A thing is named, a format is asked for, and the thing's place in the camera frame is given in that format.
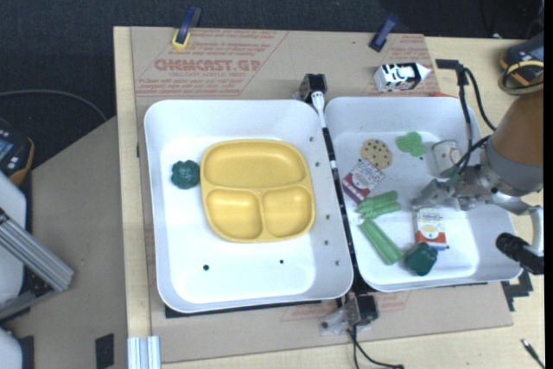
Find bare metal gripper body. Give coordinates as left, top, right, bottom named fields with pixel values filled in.
left=448, top=165, right=541, bottom=214

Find white and orange carton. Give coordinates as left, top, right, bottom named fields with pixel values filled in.
left=413, top=207, right=447, bottom=251

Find small white can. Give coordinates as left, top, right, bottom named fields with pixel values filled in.
left=431, top=138, right=463, bottom=168

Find white plastic tray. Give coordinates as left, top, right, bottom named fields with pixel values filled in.
left=143, top=99, right=355, bottom=314
left=323, top=95, right=525, bottom=293

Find light green asparagus bunch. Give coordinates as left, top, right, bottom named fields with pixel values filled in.
left=355, top=190, right=401, bottom=220

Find light green lettuce leaf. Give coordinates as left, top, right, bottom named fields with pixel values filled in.
left=395, top=130, right=427, bottom=158

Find dark green bell pepper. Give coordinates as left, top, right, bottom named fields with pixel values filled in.
left=403, top=241, right=439, bottom=277

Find light green celery stick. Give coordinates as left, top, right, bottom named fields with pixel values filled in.
left=359, top=219, right=405, bottom=266

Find tan chocolate chip biscuit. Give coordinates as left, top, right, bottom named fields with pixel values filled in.
left=359, top=138, right=394, bottom=171

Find red and white colourful packet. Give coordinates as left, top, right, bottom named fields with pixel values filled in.
left=340, top=158, right=386, bottom=205

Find thin black and white rod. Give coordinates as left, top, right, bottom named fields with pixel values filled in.
left=311, top=91, right=360, bottom=296

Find black and white milk carton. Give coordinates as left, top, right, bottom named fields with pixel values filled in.
left=372, top=61, right=434, bottom=93

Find yellow divided plate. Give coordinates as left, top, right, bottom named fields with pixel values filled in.
left=200, top=138, right=316, bottom=245

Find brown cardboard board red print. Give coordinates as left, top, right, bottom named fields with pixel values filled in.
left=129, top=26, right=515, bottom=364

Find dark green broccoli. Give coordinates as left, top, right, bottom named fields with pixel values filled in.
left=170, top=159, right=202, bottom=190

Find black cylinder on white bracket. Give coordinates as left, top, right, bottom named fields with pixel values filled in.
left=494, top=205, right=544, bottom=276

